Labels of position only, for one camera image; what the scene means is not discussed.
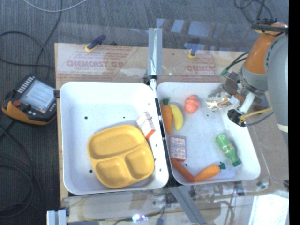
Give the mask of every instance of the blue and yellow clamp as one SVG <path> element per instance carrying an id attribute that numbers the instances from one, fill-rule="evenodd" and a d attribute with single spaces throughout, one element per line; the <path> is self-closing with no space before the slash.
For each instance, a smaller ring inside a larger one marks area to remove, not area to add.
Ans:
<path id="1" fill-rule="evenodd" d="M 97 45 L 102 44 L 102 42 L 106 39 L 106 36 L 102 34 L 101 36 L 97 37 L 95 40 L 93 40 L 91 43 L 87 44 L 84 49 L 88 53 L 91 51 L 94 51 L 97 48 Z"/>
<path id="2" fill-rule="evenodd" d="M 186 49 L 188 50 L 188 58 L 194 59 L 196 57 L 196 51 L 198 49 L 200 39 L 195 38 L 192 39 L 186 46 Z"/>

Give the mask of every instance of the yellow divided plate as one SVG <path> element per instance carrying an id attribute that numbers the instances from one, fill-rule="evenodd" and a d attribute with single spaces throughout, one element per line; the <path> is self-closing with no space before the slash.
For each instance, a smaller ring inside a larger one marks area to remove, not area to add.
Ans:
<path id="1" fill-rule="evenodd" d="M 107 128 L 90 137 L 88 155 L 99 181 L 108 188 L 123 188 L 149 177 L 154 170 L 150 146 L 135 126 Z"/>

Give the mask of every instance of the toy banana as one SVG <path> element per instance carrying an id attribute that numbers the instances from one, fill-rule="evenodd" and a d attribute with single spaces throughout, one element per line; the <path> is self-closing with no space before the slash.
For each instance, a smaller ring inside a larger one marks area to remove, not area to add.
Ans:
<path id="1" fill-rule="evenodd" d="M 181 112 L 180 108 L 175 104 L 169 104 L 169 106 L 171 107 L 172 115 L 174 117 L 175 129 L 179 130 L 179 129 L 181 129 L 181 127 L 183 125 L 183 121 L 184 121 L 182 112 Z"/>

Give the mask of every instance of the white cable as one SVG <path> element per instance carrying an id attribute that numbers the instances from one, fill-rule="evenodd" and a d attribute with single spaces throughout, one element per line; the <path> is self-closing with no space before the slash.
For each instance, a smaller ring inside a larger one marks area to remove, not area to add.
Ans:
<path id="1" fill-rule="evenodd" d="M 23 1 L 26 2 L 27 4 L 29 4 L 30 6 L 36 8 L 36 9 L 39 9 L 41 11 L 49 12 L 49 13 L 58 13 L 58 12 L 63 12 L 63 11 L 67 11 L 67 10 L 70 10 L 72 8 L 75 8 L 76 6 L 78 6 L 78 5 L 80 5 L 80 4 L 84 3 L 84 2 L 87 2 L 89 0 L 83 0 L 83 1 L 81 1 L 81 2 L 79 2 L 77 4 L 75 4 L 75 5 L 73 5 L 71 7 L 68 7 L 68 8 L 65 8 L 65 9 L 62 9 L 62 10 L 45 10 L 45 9 L 40 8 L 40 7 L 34 6 L 33 4 L 31 4 L 30 2 L 28 2 L 26 0 L 23 0 Z"/>

